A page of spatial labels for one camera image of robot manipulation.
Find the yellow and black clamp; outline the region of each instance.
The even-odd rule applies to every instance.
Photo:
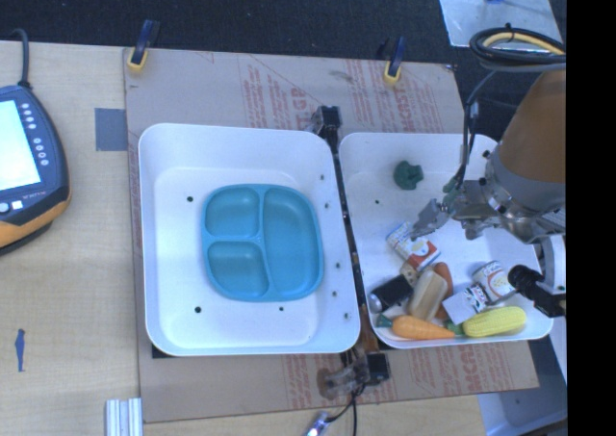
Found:
[[[147,59],[147,48],[156,41],[161,23],[156,20],[145,20],[141,27],[141,33],[137,45],[131,50],[128,57],[128,67],[134,71],[141,71]]]
[[[388,84],[393,85],[400,79],[400,72],[402,70],[402,57],[404,56],[405,44],[406,40],[403,36],[400,36],[396,41],[394,51],[390,55],[388,62],[385,64],[383,80],[385,80],[385,82],[387,82]]]

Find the wooden table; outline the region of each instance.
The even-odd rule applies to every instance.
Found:
[[[0,433],[105,434],[108,399],[138,398],[128,162],[97,151],[96,108],[124,109],[122,48],[31,43],[29,81],[64,142],[73,197],[50,230],[0,257]],[[21,45],[0,41],[0,86]],[[14,342],[25,333],[23,372]],[[314,410],[145,424],[145,435],[300,435]],[[350,435],[352,412],[327,429]],[[475,396],[358,408],[358,434],[485,434]]]

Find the blue divided dish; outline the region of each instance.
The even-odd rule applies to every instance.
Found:
[[[222,295],[245,301],[300,299],[323,276],[321,232],[300,192],[277,185],[233,185],[203,205],[205,268]]]

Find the white tray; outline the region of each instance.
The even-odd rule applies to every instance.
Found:
[[[461,144],[461,135],[449,134],[353,133],[342,140],[340,162],[366,295],[398,275],[402,259],[387,244],[386,236],[405,220],[415,222],[430,198],[443,198],[443,186],[459,167]],[[495,144],[487,137],[475,138],[467,178],[484,175],[486,161],[481,154]],[[402,190],[394,182],[394,169],[401,161],[423,169],[424,180],[415,190]],[[488,229],[482,237],[469,241],[460,222],[451,219],[427,237],[441,250],[436,261],[449,265],[455,293],[471,284],[473,271],[492,260],[501,261],[507,270],[518,264],[540,269],[533,246],[523,244],[503,229]],[[552,319],[536,310],[531,301],[514,295],[506,303],[526,311],[526,326],[515,335],[409,341],[392,334],[389,328],[375,327],[374,331],[386,345],[395,348],[530,340],[550,333]],[[403,314],[402,306],[390,308],[386,316]],[[376,318],[371,314],[372,325]]]
[[[301,131],[157,124],[139,143],[145,324],[175,356],[332,353],[359,336],[357,297],[331,151]],[[323,278],[298,300],[219,294],[204,269],[199,219],[207,195],[234,184],[302,192],[321,229]]]

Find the cardboard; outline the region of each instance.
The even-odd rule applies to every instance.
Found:
[[[338,106],[340,138],[357,131],[458,133],[462,105],[444,64],[402,65],[393,86],[384,62],[197,51],[150,50],[143,70],[123,55],[133,223],[138,349],[147,423],[340,406],[325,398],[321,370],[338,354],[164,356],[144,324],[138,141],[159,122],[303,130],[318,106]],[[517,390],[538,386],[527,342],[386,350],[392,377],[359,403]]]

